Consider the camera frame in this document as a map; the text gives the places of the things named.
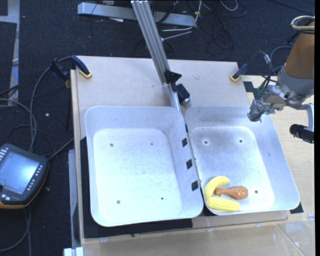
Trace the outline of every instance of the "wooden table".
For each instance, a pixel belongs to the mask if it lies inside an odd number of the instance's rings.
[[[308,125],[306,111],[289,107],[272,115],[292,172],[304,212],[259,212],[192,219],[193,228],[175,231],[84,238],[80,140],[86,136],[84,116],[93,106],[169,106],[167,88],[160,84],[151,59],[79,56],[93,76],[86,79],[71,71],[75,174],[79,215],[79,245],[85,256],[119,255],[315,255],[314,144],[289,133],[292,124]],[[191,106],[250,106],[253,95],[243,81],[258,87],[263,78],[229,76],[236,62],[168,60],[172,71],[182,74]],[[311,97],[306,103],[313,103]]]

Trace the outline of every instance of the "black clamp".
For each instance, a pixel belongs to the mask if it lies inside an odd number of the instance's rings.
[[[92,72],[86,67],[86,65],[75,55],[70,57],[71,61],[79,68],[79,73],[85,78],[92,77]],[[60,61],[55,58],[50,65],[51,72],[58,78],[62,79],[67,88],[70,87],[70,72],[66,69]]]
[[[180,104],[185,106],[190,102],[190,93],[187,91],[187,89],[183,86],[182,83],[176,85],[176,81],[178,81],[178,79],[181,76],[182,75],[179,73],[175,73],[168,70],[164,72],[166,82],[168,84],[171,84],[172,91],[177,93]]]

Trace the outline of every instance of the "wire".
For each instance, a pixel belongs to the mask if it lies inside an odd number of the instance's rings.
[[[17,84],[17,85],[15,85],[15,86],[13,86],[13,87],[10,87],[9,89],[6,89],[6,90],[0,92],[0,95],[5,94],[5,93],[7,93],[7,92],[10,92],[10,91],[13,90],[13,89],[17,89],[18,86],[19,86],[19,85]]]
[[[70,146],[70,147],[64,148],[63,150],[61,150],[61,151],[59,152],[59,154],[62,153],[62,152],[64,152],[64,151],[73,150],[74,148],[75,148],[74,146]],[[51,155],[52,155],[52,153],[50,153],[50,154],[44,154],[43,156],[44,156],[45,158],[47,158],[47,157],[50,157]]]
[[[226,8],[228,11],[230,11],[230,12],[234,12],[236,9],[238,9],[238,2],[237,2],[237,0],[234,0],[234,2],[235,2],[235,7],[233,8],[233,9],[230,9],[229,7],[227,7],[224,3],[223,3],[223,1],[220,1],[220,3],[223,5],[223,7],[224,8]]]
[[[23,209],[23,213],[24,213],[24,217],[25,217],[25,221],[26,221],[26,230],[25,230],[23,236],[14,245],[11,245],[10,247],[4,248],[4,249],[0,249],[0,253],[10,251],[11,249],[17,247],[19,244],[21,244],[21,242],[26,238],[27,235],[30,235],[30,226],[31,226],[31,208],[30,208],[30,206],[28,206],[27,209],[28,209],[28,215],[26,213],[26,210]],[[31,240],[30,239],[29,239],[29,246],[30,246],[29,248],[31,248]]]
[[[16,91],[18,91],[18,88],[14,88],[13,91],[8,94],[8,99],[10,99],[10,97],[14,95]]]
[[[175,35],[172,35],[172,36],[165,37],[162,40],[165,41],[165,40],[168,40],[168,39],[177,38],[177,37],[180,37],[180,36],[183,36],[183,35],[187,35],[187,34],[190,34],[190,33],[191,33],[191,31],[184,32],[184,33],[181,33],[181,34],[175,34]]]
[[[64,57],[64,58],[61,58],[59,59],[58,61],[59,62],[62,62],[62,61],[65,61],[65,60],[68,60],[70,59],[72,56],[68,56],[68,57]],[[39,79],[37,80],[34,88],[33,88],[33,92],[32,92],[32,96],[31,96],[31,102],[30,102],[30,108],[29,108],[29,111],[30,111],[30,128],[31,128],[31,141],[33,141],[33,143],[31,144],[30,146],[30,150],[32,151],[33,147],[34,147],[34,141],[36,140],[35,137],[36,137],[36,132],[37,132],[37,129],[35,129],[33,131],[33,125],[32,125],[32,112],[33,112],[33,106],[34,106],[34,98],[35,98],[35,95],[36,95],[36,91],[38,89],[38,86],[41,82],[41,80],[43,79],[43,77],[46,75],[46,73],[50,70],[50,66],[41,74],[41,76],[39,77]]]
[[[271,64],[271,69],[272,69],[272,70],[274,69],[274,68],[273,68],[273,65],[272,65],[272,57],[273,57],[273,55],[274,55],[274,53],[275,53],[276,51],[279,51],[279,50],[281,50],[281,49],[292,49],[292,46],[288,46],[288,45],[280,46],[280,47],[275,48],[275,49],[271,52],[271,54],[270,54],[270,64]]]
[[[243,3],[237,3],[238,6],[242,5],[244,11],[240,14],[219,14],[215,8],[214,1],[204,1],[202,3],[208,10],[211,10],[210,14],[201,15],[199,21],[200,28],[207,34],[212,37],[208,40],[206,46],[205,56],[201,60],[210,60],[210,61],[222,61],[227,59],[234,50],[234,41],[232,38],[232,33],[227,29],[226,24],[224,23],[223,17],[230,18],[240,18],[246,15],[247,8]],[[211,46],[216,46],[216,50],[212,52]]]
[[[197,14],[196,14],[196,17],[195,17],[195,22],[197,22],[198,17],[199,17],[199,15],[200,15],[201,5],[202,5],[202,0],[201,0],[200,3],[199,3],[199,8],[198,8],[198,11],[197,11]]]
[[[190,27],[186,27],[186,28],[173,28],[173,29],[164,29],[164,30],[161,30],[162,32],[171,32],[171,31],[185,31],[185,30],[191,30],[193,29],[192,26]]]
[[[21,102],[27,102],[28,100],[31,100],[32,98],[37,98],[37,97],[44,96],[44,95],[47,95],[47,94],[52,94],[52,93],[54,93],[54,92],[57,92],[57,91],[61,90],[62,88],[66,88],[66,86],[65,86],[65,85],[62,85],[62,86],[60,86],[60,87],[58,87],[58,88],[56,88],[56,89],[49,90],[49,91],[46,91],[46,92],[44,92],[44,93],[37,94],[37,95],[35,95],[35,96],[33,96],[33,97],[26,98],[26,99],[24,99],[24,100],[21,101]]]
[[[66,144],[64,144],[59,150],[57,150],[53,155],[49,157],[49,161],[51,161],[57,154],[59,154],[66,146],[68,146],[74,139],[70,139]]]
[[[36,122],[36,119],[35,117],[32,115],[32,112],[23,104],[21,104],[20,102],[17,102],[15,100],[12,100],[12,99],[6,99],[6,98],[0,98],[0,101],[5,101],[5,102],[12,102],[14,104],[17,104],[19,106],[21,106],[22,108],[24,108],[29,114],[30,114],[30,118],[31,118],[31,132],[33,134],[33,137],[31,139],[31,145],[30,145],[30,148],[29,148],[29,152],[32,151],[32,148],[35,144],[35,141],[36,141],[36,136],[37,136],[37,122]]]
[[[269,82],[277,82],[277,81],[275,81],[275,80],[271,80],[271,75],[272,75],[272,65],[271,65],[271,60],[270,60],[270,58],[269,58],[269,55],[268,54],[266,54],[264,51],[262,51],[262,50],[258,50],[258,51],[256,51],[253,55],[252,55],[252,57],[251,57],[251,65],[252,65],[252,67],[253,67],[253,69],[254,69],[254,71],[256,71],[257,73],[259,73],[258,71],[257,71],[257,68],[256,68],[256,65],[254,64],[254,58],[255,58],[255,56],[257,55],[257,54],[262,54],[263,55],[263,57],[264,57],[264,60],[265,60],[265,62],[266,62],[266,64],[268,64],[268,75],[266,76],[266,75],[263,75],[263,74],[261,74],[261,76],[263,77],[263,78],[265,78],[265,81],[264,82],[266,82],[267,81],[267,79],[269,80]]]
[[[9,141],[9,138],[10,138],[11,134],[12,134],[15,130],[17,130],[17,129],[19,129],[19,128],[29,128],[29,127],[30,127],[30,125],[27,125],[27,124],[21,124],[21,125],[16,126],[15,128],[13,128],[13,129],[9,132],[9,134],[8,134],[7,137],[6,137],[6,141],[7,141],[7,142]],[[39,130],[39,129],[38,129],[37,131],[46,139],[46,141],[48,142],[48,144],[50,145],[50,147],[51,147],[51,149],[52,149],[52,151],[53,151],[53,153],[50,153],[50,154],[48,154],[48,155],[44,155],[44,157],[50,156],[50,157],[48,158],[48,161],[52,161],[53,158],[56,157],[56,160],[57,160],[57,162],[58,162],[58,164],[59,164],[59,167],[60,167],[60,170],[61,170],[61,173],[62,173],[64,182],[65,182],[65,185],[66,185],[66,187],[68,188],[69,186],[68,186],[67,178],[66,178],[65,173],[64,173],[64,171],[63,171],[63,168],[62,168],[62,165],[61,165],[61,163],[60,163],[60,160],[59,160],[59,158],[58,158],[58,156],[57,156],[57,155],[66,147],[66,145],[64,145],[64,146],[63,146],[62,148],[60,148],[58,151],[55,151],[54,146],[52,145],[52,143],[50,142],[50,140],[48,139],[48,137],[44,134],[44,132],[42,132],[42,131]]]
[[[265,78],[265,80],[264,80],[264,86],[263,86],[263,88],[267,88],[268,87],[268,85],[269,85],[269,83],[272,81],[272,82],[274,82],[273,80],[271,80],[271,76],[276,72],[276,71],[278,71],[279,69],[281,69],[282,68],[282,66],[278,66],[277,68],[275,68],[275,69],[273,69],[271,72],[270,72],[270,74]]]
[[[291,21],[290,27],[292,27],[294,30],[297,30],[300,33],[305,33],[305,34],[312,34],[314,35],[315,33],[315,26],[300,26],[298,23],[302,20],[308,20],[313,22],[315,20],[314,16],[298,16],[294,18]]]
[[[313,22],[313,20],[309,20],[305,26],[308,26],[311,22]],[[296,32],[290,39],[287,40],[288,44],[293,46],[294,44],[292,43],[292,41],[300,34],[300,32]]]
[[[289,9],[296,10],[296,11],[298,11],[299,13],[301,13],[301,12],[303,12],[303,13],[309,13],[309,11],[302,10],[302,9],[298,9],[298,8],[292,7],[292,6],[290,6],[290,5],[286,5],[286,4],[284,4],[284,3],[281,3],[281,2],[278,2],[278,1],[275,1],[275,0],[269,0],[269,1],[270,1],[270,2],[273,2],[273,3],[276,3],[276,4],[280,5],[280,6],[284,6],[284,7],[287,7],[287,8],[289,8]]]

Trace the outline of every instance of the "metal bracket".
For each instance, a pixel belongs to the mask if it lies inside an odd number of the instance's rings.
[[[63,250],[63,256],[84,256],[84,248],[83,247],[77,247],[75,249],[72,248],[65,248]]]
[[[172,81],[177,81],[181,75],[170,71],[163,42],[159,35],[150,5],[148,1],[131,1],[131,4],[160,81],[162,84],[170,84],[168,89],[171,105],[181,112],[178,94],[172,88],[172,84],[174,84]]]
[[[78,4],[78,15],[137,20],[135,12],[131,8],[95,4],[90,2],[82,2]],[[165,12],[156,11],[155,22],[160,21],[165,15]],[[170,13],[162,23],[176,26],[197,27],[196,19],[194,17],[176,13]]]

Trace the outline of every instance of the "black mat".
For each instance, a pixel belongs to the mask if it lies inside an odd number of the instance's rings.
[[[298,205],[295,209],[290,210],[290,213],[291,213],[291,214],[304,213],[304,209],[303,209],[303,207],[302,207],[301,202],[299,203],[299,205]]]
[[[0,93],[10,86],[16,29],[17,24],[0,21]]]
[[[167,221],[153,221],[148,223],[138,223],[130,225],[122,225],[115,227],[103,227],[98,225],[90,210],[90,187],[89,187],[89,164],[87,139],[80,141],[81,148],[81,176],[82,176],[82,206],[83,206],[83,231],[85,238],[103,238],[110,236],[132,235],[145,232],[159,232],[177,229],[192,228],[192,220],[178,219]]]
[[[8,0],[0,0],[0,16],[8,15]]]
[[[19,100],[30,104],[37,79],[53,59],[70,55],[111,56],[149,58],[143,44],[143,36],[136,21],[123,23],[104,17],[79,16],[77,5],[82,0],[21,0],[19,34]],[[168,11],[175,1],[158,1],[157,10]],[[239,66],[249,64],[249,75],[268,72],[262,56],[257,55],[251,65],[253,54],[262,50],[270,54],[275,48],[287,46],[287,39],[295,31],[289,27],[292,19],[301,15],[315,14],[315,0],[239,0],[238,9],[227,11],[220,1],[204,1],[214,8],[214,13],[202,7],[198,28],[191,34],[168,39],[165,49],[169,59],[232,61]],[[179,1],[176,13],[194,15],[198,1]],[[232,38],[232,45],[226,50],[228,41],[221,41],[212,35],[217,30],[217,21],[222,19]],[[160,24],[160,30],[173,26]],[[180,32],[160,32],[164,38]],[[289,51],[280,50],[273,56],[274,66],[283,65]],[[68,61],[63,63],[70,68]],[[73,134],[66,131],[70,91],[64,82],[52,74],[45,76],[36,92],[34,115],[38,128],[49,139],[55,150],[64,145]],[[1,142],[17,125],[29,124],[29,116],[19,107],[0,112]],[[18,129],[11,137],[18,147],[30,144],[28,129]],[[49,154],[51,145],[39,135],[34,147],[35,153]],[[31,244],[33,256],[61,255],[64,248],[71,247],[70,208],[68,193],[68,152],[59,155],[50,166],[49,193],[42,193],[32,204]],[[0,241],[0,248],[17,241],[23,234],[25,220],[22,212],[0,212],[0,232],[6,236]],[[26,255],[27,239],[14,250],[3,255]]]

